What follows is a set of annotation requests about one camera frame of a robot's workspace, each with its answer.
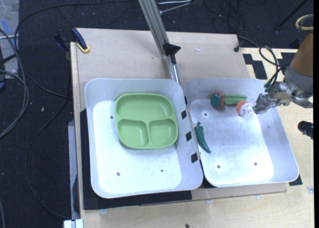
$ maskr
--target wooden table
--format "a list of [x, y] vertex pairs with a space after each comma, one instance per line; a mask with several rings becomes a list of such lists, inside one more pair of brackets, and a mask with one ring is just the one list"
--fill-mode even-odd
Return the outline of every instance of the wooden table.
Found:
[[[71, 43], [74, 123], [80, 217], [85, 228], [178, 228], [190, 227], [314, 227], [313, 140], [297, 129], [300, 121], [313, 122], [313, 110], [295, 104], [279, 107], [279, 113], [300, 168], [303, 185], [287, 183], [232, 188], [199, 188], [192, 200], [171, 204], [84, 210], [82, 185], [80, 112], [85, 109], [84, 87], [93, 78], [169, 78], [166, 61], [159, 56], [149, 31], [79, 28], [91, 50], [83, 54]], [[242, 53], [262, 60], [258, 49], [242, 48], [236, 35], [168, 32], [171, 43], [181, 46], [176, 55], [181, 85], [195, 78], [254, 78]], [[281, 52], [296, 50], [275, 50]], [[264, 62], [271, 76], [274, 67]]]

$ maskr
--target metal pole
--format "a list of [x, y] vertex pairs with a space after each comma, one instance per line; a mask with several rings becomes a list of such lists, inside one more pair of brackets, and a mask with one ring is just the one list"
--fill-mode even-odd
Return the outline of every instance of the metal pole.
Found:
[[167, 59], [168, 69], [171, 79], [179, 83], [179, 75], [176, 62], [166, 55], [164, 44], [169, 43], [163, 21], [160, 17], [159, 9], [155, 0], [139, 0], [145, 19], [150, 27], [153, 38], [161, 56]]

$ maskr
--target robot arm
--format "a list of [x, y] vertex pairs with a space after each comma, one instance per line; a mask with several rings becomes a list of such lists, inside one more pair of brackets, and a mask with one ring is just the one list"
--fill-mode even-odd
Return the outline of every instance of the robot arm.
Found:
[[[302, 18], [296, 22], [299, 29], [302, 29], [299, 26]], [[313, 108], [313, 103], [309, 102], [309, 98], [314, 93], [313, 30], [307, 34], [293, 61], [283, 72], [284, 79], [282, 82], [275, 82], [267, 94], [259, 94], [256, 106], [253, 107], [256, 114], [265, 113], [272, 107], [287, 106], [290, 102], [304, 108]]]

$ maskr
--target green divided plate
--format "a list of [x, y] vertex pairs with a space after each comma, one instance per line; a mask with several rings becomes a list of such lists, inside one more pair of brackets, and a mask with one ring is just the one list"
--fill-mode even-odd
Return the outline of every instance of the green divided plate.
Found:
[[115, 103], [119, 139], [132, 149], [156, 149], [174, 144], [178, 125], [169, 99], [154, 93], [128, 93]]

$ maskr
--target green toy vegetable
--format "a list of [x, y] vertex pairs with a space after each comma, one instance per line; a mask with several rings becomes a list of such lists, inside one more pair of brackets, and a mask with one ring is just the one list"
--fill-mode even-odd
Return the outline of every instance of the green toy vegetable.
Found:
[[205, 139], [204, 139], [204, 128], [200, 126], [200, 122], [197, 123], [197, 126], [194, 128], [196, 139], [198, 144], [201, 146], [202, 149], [204, 149], [206, 152], [211, 153]]

